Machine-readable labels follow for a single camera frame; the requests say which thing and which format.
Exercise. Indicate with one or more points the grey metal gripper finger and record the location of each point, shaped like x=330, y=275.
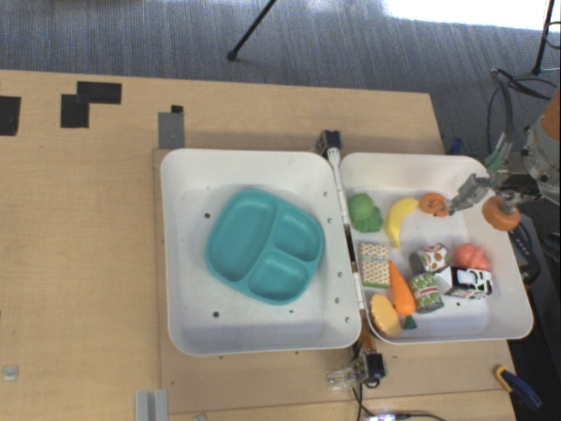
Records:
x=509, y=202
x=471, y=191

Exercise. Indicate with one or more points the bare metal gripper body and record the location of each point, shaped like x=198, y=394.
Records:
x=519, y=182

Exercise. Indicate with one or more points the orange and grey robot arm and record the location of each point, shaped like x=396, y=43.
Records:
x=548, y=147

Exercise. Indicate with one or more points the orange round toy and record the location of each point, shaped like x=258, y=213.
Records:
x=499, y=219

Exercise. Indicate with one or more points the orange pretzel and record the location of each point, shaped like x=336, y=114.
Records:
x=427, y=202

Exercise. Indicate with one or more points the pink toy food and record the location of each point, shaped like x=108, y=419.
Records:
x=470, y=257

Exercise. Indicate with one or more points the orange patterned can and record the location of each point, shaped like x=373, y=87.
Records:
x=431, y=258

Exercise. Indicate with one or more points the yellow banana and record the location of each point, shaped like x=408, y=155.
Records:
x=396, y=219

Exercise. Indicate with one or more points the black and white carton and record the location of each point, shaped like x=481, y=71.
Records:
x=471, y=282

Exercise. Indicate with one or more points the green broccoli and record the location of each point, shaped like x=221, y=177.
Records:
x=363, y=211

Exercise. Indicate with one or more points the green patterned can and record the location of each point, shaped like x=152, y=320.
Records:
x=426, y=293

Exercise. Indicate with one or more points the orange patterned packet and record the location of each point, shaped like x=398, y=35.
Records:
x=374, y=266

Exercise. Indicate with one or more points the orange carrot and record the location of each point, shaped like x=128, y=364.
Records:
x=401, y=292

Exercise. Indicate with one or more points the white plastic tray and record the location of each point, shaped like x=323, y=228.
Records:
x=193, y=279
x=473, y=323

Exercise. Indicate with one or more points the thin black and white rod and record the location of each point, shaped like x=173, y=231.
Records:
x=339, y=182

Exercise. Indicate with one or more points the yellow biscuit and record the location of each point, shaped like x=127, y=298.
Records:
x=385, y=314

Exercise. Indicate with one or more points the black tripod leg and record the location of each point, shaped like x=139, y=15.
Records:
x=258, y=18
x=545, y=24

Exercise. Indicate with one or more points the teal divided plate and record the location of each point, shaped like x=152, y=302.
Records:
x=245, y=244

